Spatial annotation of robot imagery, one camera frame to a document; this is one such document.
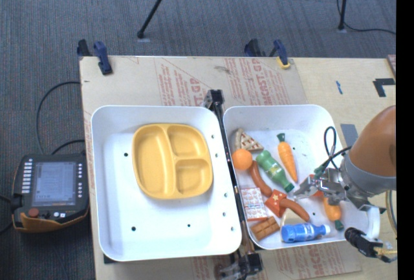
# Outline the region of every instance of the orange carrot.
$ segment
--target orange carrot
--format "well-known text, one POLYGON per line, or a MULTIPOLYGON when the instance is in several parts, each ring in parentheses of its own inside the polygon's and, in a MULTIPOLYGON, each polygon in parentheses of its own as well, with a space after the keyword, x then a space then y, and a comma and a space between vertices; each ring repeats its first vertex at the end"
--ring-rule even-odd
POLYGON ((298 174, 296 173, 296 163, 293 157, 293 151, 290 146, 285 141, 285 134, 280 133, 278 134, 279 144, 278 144, 278 151, 280 159, 285 166, 286 170, 289 172, 290 177, 293 179, 294 182, 298 182, 298 174))
POLYGON ((330 221, 335 223, 336 230, 342 230, 343 224, 341 222, 342 210, 339 205, 330 205, 326 196, 322 197, 323 207, 325 208, 326 216, 330 221))

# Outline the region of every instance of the toy sausage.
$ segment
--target toy sausage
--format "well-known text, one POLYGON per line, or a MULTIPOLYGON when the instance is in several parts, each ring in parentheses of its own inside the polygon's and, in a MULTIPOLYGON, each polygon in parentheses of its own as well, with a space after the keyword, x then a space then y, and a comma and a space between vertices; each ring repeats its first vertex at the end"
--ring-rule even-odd
POLYGON ((253 182, 261 191, 262 194, 266 197, 270 197, 272 194, 272 188, 270 188, 265 181, 263 181, 260 173, 259 173, 259 167, 257 165, 257 162, 254 160, 252 162, 252 165, 249 167, 248 172, 252 176, 253 182))
POLYGON ((298 203, 296 203, 294 200, 289 199, 282 199, 280 201, 280 206, 282 208, 289 208, 294 213, 296 213, 299 217, 301 217, 304 221, 309 221, 310 217, 309 214, 305 209, 302 208, 302 206, 298 203))
POLYGON ((305 222, 309 221, 310 216, 305 209, 294 200, 287 198, 285 193, 273 189, 272 195, 266 200, 265 206, 267 206, 275 215, 281 218, 285 210, 291 209, 299 217, 301 217, 305 222))

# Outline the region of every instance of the black cable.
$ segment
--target black cable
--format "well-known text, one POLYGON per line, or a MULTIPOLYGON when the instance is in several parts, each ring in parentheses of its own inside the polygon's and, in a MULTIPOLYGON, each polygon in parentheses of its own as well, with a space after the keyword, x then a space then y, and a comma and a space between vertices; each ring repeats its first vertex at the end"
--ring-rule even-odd
POLYGON ((394 207, 393 207, 393 191, 390 190, 388 194, 389 212, 391 214, 391 221, 394 224, 395 230, 397 230, 397 220, 395 218, 394 207))
MULTIPOLYGON (((329 126, 328 128, 326 128, 325 133, 323 134, 323 143, 325 144, 325 150, 326 150, 326 152, 327 152, 328 156, 333 155, 333 154, 334 154, 334 152, 335 152, 335 149, 336 149, 336 129, 335 129, 333 126, 329 126), (333 141, 333 143, 332 143, 331 150, 329 150, 329 149, 328 149, 327 139, 326 139, 327 133, 328 133, 330 130, 332 130, 332 131, 333 131, 333 133, 334 133, 334 141, 333 141)), ((332 163, 332 165, 333 165, 336 169, 338 169, 338 166, 336 166, 336 164, 334 163, 333 159, 331 159, 331 161, 330 161, 330 162, 332 163)))
MULTIPOLYGON (((68 85, 68 84, 70 84, 70 83, 80 84, 80 82, 79 82, 79 81, 66 81, 66 82, 61 82, 61 83, 59 83, 59 84, 55 85, 54 87, 50 88, 50 89, 47 91, 47 93, 44 95, 44 97, 41 99, 40 103, 39 103, 38 110, 37 110, 37 112, 36 112, 36 141, 37 141, 37 143, 38 143, 38 147, 39 147, 40 153, 42 153, 42 154, 44 154, 45 152, 43 151, 43 148, 41 147, 41 144, 40 144, 40 138, 39 138, 39 114, 40 114, 40 109, 41 109, 41 106, 42 106, 43 102, 45 101, 46 97, 47 97, 47 96, 48 96, 48 95, 49 95, 52 91, 54 91, 54 90, 55 90, 55 89, 57 89, 58 87, 61 87, 61 86, 63 86, 63 85, 68 85)), ((62 147, 66 146, 66 145, 68 145, 68 144, 71 144, 71 143, 74 143, 74 142, 67 142, 67 143, 66 143, 66 144, 64 144, 64 145, 61 145, 61 146, 60 146, 57 150, 61 149, 62 147)))
POLYGON ((60 147, 56 148, 53 152, 52 155, 54 155, 55 153, 57 153, 60 149, 62 149, 63 147, 66 147, 69 144, 73 144, 73 143, 80 143, 80 142, 85 142, 85 140, 73 140, 73 141, 69 141, 66 142, 64 144, 62 144, 60 147))
MULTIPOLYGON (((336 6, 338 8, 338 12, 339 15, 341 16, 342 12, 341 9, 339 7, 339 0, 336 0, 336 6)), ((347 23, 343 22, 343 24, 348 27, 351 30, 355 30, 357 32, 372 32, 372 31, 379 31, 379 32, 387 32, 387 33, 391 33, 393 35, 397 35, 396 32, 392 31, 392 30, 388 30, 388 29, 383 29, 383 28, 369 28, 369 29, 358 29, 358 28, 353 28, 351 26, 349 26, 347 23)))
POLYGON ((331 152, 329 152, 329 150, 328 150, 328 148, 327 148, 327 144, 326 144, 326 134, 327 134, 327 131, 329 130, 329 129, 333 129, 334 131, 335 131, 335 129, 333 128, 333 127, 328 127, 328 128, 326 128, 326 130, 325 130, 325 134, 324 134, 324 137, 323 137, 323 139, 324 139, 324 142, 325 142, 325 149, 326 149, 326 151, 327 151, 327 154, 329 155, 329 158, 326 160, 326 161, 324 161, 317 169, 315 169, 315 174, 316 175, 318 175, 318 176, 320 176, 323 172, 325 172, 325 170, 326 170, 326 168, 328 167, 328 165, 329 165, 329 163, 330 162, 332 162, 332 164, 335 166, 335 168, 337 169, 337 170, 339 170, 337 167, 336 167, 336 165, 335 165, 335 163, 332 161, 335 157, 337 157, 337 156, 339 156, 340 154, 344 154, 347 150, 350 150, 350 148, 352 148, 352 146, 350 145, 349 147, 345 147, 345 148, 343 148, 343 149, 341 149, 341 150, 339 150, 338 152, 336 152, 336 153, 333 153, 333 150, 334 150, 334 147, 335 147, 335 144, 334 145, 332 145, 332 151, 331 152))

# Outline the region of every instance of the yellow plate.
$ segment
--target yellow plate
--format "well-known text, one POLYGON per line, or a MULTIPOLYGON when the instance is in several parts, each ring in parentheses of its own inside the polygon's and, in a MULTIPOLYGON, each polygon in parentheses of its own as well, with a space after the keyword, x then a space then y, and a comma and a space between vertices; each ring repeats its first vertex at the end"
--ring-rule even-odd
POLYGON ((156 199, 182 199, 205 193, 213 168, 201 132, 184 124, 149 124, 132 141, 135 178, 156 199))

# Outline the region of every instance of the wooden table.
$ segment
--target wooden table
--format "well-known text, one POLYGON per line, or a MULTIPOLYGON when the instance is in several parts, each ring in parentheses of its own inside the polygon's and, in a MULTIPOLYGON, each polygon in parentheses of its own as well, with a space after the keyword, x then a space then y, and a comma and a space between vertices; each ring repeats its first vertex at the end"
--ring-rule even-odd
MULTIPOLYGON (((396 104, 396 89, 392 84, 395 76, 386 58, 290 58, 287 70, 281 69, 274 58, 109 56, 109 61, 113 73, 104 76, 98 68, 99 58, 80 59, 97 280, 214 279, 214 265, 228 260, 227 256, 210 256, 104 263, 98 240, 91 149, 91 116, 100 106, 198 106, 209 89, 223 90, 225 108, 313 103, 331 114, 345 146, 342 125, 353 125, 360 133, 377 113, 396 104)), ((385 206, 385 196, 370 201, 385 206)), ((386 213, 381 215, 379 238, 397 249, 386 213)), ((398 277, 397 261, 386 264, 364 257, 346 241, 313 247, 307 253, 296 248, 260 252, 265 269, 256 279, 398 277)))

